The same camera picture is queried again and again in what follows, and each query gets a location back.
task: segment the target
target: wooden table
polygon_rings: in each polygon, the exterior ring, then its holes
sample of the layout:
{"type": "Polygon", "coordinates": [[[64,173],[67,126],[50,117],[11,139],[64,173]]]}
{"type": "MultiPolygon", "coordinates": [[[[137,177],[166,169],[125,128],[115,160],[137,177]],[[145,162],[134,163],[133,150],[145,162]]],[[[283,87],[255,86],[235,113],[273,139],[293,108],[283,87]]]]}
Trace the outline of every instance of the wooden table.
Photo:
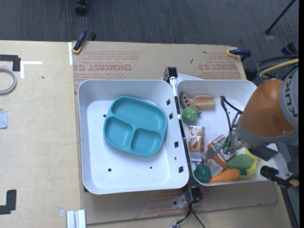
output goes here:
{"type": "MultiPolygon", "coordinates": [[[[0,95],[8,127],[0,130],[0,205],[17,190],[16,210],[0,215],[3,228],[66,227],[65,212],[81,209],[73,66],[69,43],[0,41],[0,54],[18,55],[24,77],[16,72],[13,92],[0,95]]],[[[9,62],[0,66],[11,67],[9,62]]],[[[11,79],[0,73],[0,90],[11,79]]],[[[291,227],[280,189],[277,202],[197,213],[206,228],[291,227]]],[[[107,222],[90,227],[169,227],[184,215],[107,222]]],[[[201,227],[193,215],[182,227],[201,227]]]]}

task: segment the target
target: blue plate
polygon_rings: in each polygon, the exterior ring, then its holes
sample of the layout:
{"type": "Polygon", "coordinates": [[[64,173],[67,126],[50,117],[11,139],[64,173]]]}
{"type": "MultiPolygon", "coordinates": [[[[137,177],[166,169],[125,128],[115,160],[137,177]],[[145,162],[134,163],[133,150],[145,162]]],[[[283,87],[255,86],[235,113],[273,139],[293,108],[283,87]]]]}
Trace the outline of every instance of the blue plate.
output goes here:
{"type": "Polygon", "coordinates": [[[167,131],[164,111],[146,101],[121,96],[113,101],[104,122],[104,138],[109,145],[131,154],[151,156],[167,131]]]}

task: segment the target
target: yellow banana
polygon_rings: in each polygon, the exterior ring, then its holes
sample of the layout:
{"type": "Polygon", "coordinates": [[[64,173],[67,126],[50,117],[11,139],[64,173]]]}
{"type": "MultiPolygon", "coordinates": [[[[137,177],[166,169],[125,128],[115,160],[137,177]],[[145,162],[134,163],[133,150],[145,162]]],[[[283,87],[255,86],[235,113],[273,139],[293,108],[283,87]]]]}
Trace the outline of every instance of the yellow banana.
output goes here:
{"type": "Polygon", "coordinates": [[[249,155],[249,157],[253,160],[259,160],[258,157],[256,157],[255,155],[253,155],[252,153],[249,152],[249,150],[247,148],[245,148],[245,154],[249,155]]]}
{"type": "Polygon", "coordinates": [[[240,175],[238,179],[242,180],[242,179],[248,179],[248,178],[252,177],[257,171],[257,163],[258,163],[258,160],[253,160],[253,163],[251,164],[251,166],[246,169],[247,175],[240,175]]]}

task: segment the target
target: orange carrot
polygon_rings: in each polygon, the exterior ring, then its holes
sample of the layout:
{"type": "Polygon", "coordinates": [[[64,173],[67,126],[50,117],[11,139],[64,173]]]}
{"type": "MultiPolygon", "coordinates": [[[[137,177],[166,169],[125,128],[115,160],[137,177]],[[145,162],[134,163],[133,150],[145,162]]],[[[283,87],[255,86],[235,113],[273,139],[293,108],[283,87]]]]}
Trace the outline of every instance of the orange carrot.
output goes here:
{"type": "Polygon", "coordinates": [[[225,171],[222,171],[220,174],[217,174],[214,177],[211,177],[209,179],[209,182],[220,182],[220,181],[234,181],[237,180],[242,173],[243,175],[243,170],[238,170],[238,169],[227,169],[225,171]]]}
{"type": "MultiPolygon", "coordinates": [[[[207,149],[210,149],[212,147],[213,143],[209,143],[207,146],[207,149]]],[[[226,162],[224,162],[220,157],[219,154],[216,154],[212,157],[213,160],[215,160],[217,162],[217,164],[219,164],[221,167],[223,167],[224,170],[226,170],[228,168],[228,165],[226,164],[226,162]]]]}

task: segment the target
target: white plastic tray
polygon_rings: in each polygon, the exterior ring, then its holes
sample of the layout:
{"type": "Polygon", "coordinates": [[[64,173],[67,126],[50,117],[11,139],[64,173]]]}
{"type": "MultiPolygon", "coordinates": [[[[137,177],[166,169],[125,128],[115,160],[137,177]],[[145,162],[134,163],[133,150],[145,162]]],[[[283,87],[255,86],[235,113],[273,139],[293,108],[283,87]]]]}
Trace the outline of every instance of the white plastic tray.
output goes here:
{"type": "Polygon", "coordinates": [[[78,89],[84,186],[94,194],[177,189],[189,179],[172,87],[163,80],[87,80],[78,89]],[[160,107],[168,127],[160,150],[136,156],[109,146],[103,136],[105,116],[120,96],[160,107]]]}
{"type": "MultiPolygon", "coordinates": [[[[213,95],[215,98],[216,107],[214,109],[201,110],[202,113],[198,116],[196,123],[191,124],[206,127],[205,151],[207,150],[208,143],[212,142],[222,134],[227,136],[229,132],[228,120],[225,111],[220,104],[220,96],[225,96],[227,101],[237,109],[244,110],[249,98],[256,88],[255,84],[247,80],[184,80],[177,85],[178,96],[180,96],[181,92],[184,92],[192,101],[196,95],[213,95]]],[[[228,105],[226,107],[229,112],[230,120],[232,121],[237,112],[228,105]]],[[[183,123],[183,128],[186,138],[188,139],[189,124],[183,123]]],[[[268,147],[277,151],[275,144],[271,144],[268,147]]],[[[239,153],[245,153],[244,149],[239,150],[239,153]]],[[[200,161],[201,159],[191,159],[192,171],[195,170],[195,164],[200,161]]],[[[274,160],[259,160],[256,174],[250,179],[214,183],[203,183],[198,180],[197,181],[204,186],[217,186],[251,181],[267,181],[268,179],[261,176],[259,173],[260,168],[264,165],[277,169],[277,165],[274,160]]]]}

